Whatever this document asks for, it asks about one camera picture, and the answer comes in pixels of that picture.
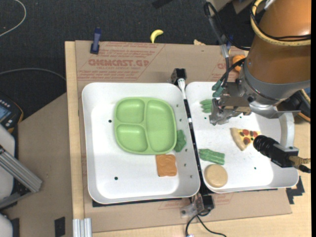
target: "yellow hose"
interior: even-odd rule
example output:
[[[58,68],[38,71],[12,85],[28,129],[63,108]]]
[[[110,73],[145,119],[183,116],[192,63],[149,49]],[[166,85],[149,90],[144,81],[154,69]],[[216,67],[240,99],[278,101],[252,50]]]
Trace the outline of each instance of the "yellow hose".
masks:
[[[257,7],[258,5],[264,0],[256,0],[255,3],[253,4],[251,10],[253,15],[256,15],[256,11],[257,11]],[[303,45],[310,45],[311,44],[311,40],[301,40],[301,41],[281,41],[281,40],[276,40],[276,39],[272,39],[266,35],[264,35],[257,27],[257,25],[255,24],[254,20],[252,17],[250,17],[250,22],[251,22],[251,27],[253,29],[253,31],[255,32],[255,34],[261,38],[262,40],[271,43],[271,44],[275,44],[275,45],[285,45],[285,46],[303,46]]]

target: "black floor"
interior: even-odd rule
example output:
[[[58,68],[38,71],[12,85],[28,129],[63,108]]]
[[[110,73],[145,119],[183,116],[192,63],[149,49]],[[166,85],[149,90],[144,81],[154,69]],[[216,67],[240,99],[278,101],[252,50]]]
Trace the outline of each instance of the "black floor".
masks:
[[[153,30],[163,29],[156,42],[192,44],[197,39],[216,44],[204,16],[205,0],[20,1],[27,10],[25,21],[0,37],[0,92],[21,106],[25,118],[66,92],[65,82],[39,71],[1,73],[41,68],[65,76],[64,42],[92,40],[96,26],[102,29],[101,40],[149,42]],[[250,45],[254,36],[248,10],[236,15],[228,4],[219,12],[225,28],[241,45]],[[23,15],[17,2],[0,0],[0,35]]]

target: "banana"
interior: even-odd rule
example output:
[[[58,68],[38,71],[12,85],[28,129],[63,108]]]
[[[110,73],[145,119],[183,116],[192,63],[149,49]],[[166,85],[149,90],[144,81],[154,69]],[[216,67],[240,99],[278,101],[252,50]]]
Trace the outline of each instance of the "banana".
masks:
[[[163,34],[163,31],[162,31],[162,30],[155,30],[155,31],[153,31],[152,34],[150,35],[150,40],[151,40],[151,42],[154,43],[156,37],[159,36],[159,35],[161,35],[161,34]]]

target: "toy pizza slice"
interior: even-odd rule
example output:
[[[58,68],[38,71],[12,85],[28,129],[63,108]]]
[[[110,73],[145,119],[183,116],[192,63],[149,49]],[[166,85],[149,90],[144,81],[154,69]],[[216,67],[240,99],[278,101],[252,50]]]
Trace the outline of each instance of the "toy pizza slice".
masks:
[[[233,127],[231,128],[231,134],[236,145],[241,151],[244,151],[253,143],[253,140],[260,134],[260,132]]]

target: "wooden table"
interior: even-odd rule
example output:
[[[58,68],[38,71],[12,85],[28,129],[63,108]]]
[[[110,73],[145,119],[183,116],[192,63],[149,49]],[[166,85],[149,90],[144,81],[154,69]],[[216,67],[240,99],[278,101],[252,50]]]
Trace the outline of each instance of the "wooden table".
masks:
[[[78,91],[77,91],[77,71],[76,71],[76,49],[75,42],[65,42],[66,52],[66,75],[67,75],[67,98],[69,115],[69,139],[71,157],[71,180],[72,180],[72,200],[74,219],[85,218],[83,204],[83,184],[80,156],[80,134],[78,118]],[[300,156],[310,157],[310,124],[300,122],[295,125],[295,146],[300,149]],[[295,204],[291,206],[292,214],[281,216],[270,216],[260,218],[247,218],[237,220],[227,220],[205,223],[212,231],[224,233],[228,237],[232,236],[257,236],[276,237],[287,236],[308,237],[312,235],[311,221],[311,175],[300,172],[305,193],[295,197]],[[212,236],[201,224],[191,224],[189,233],[196,237]],[[142,228],[135,230],[112,231],[104,233],[94,233],[94,237],[183,237],[185,236],[185,225],[173,225],[154,228]]]

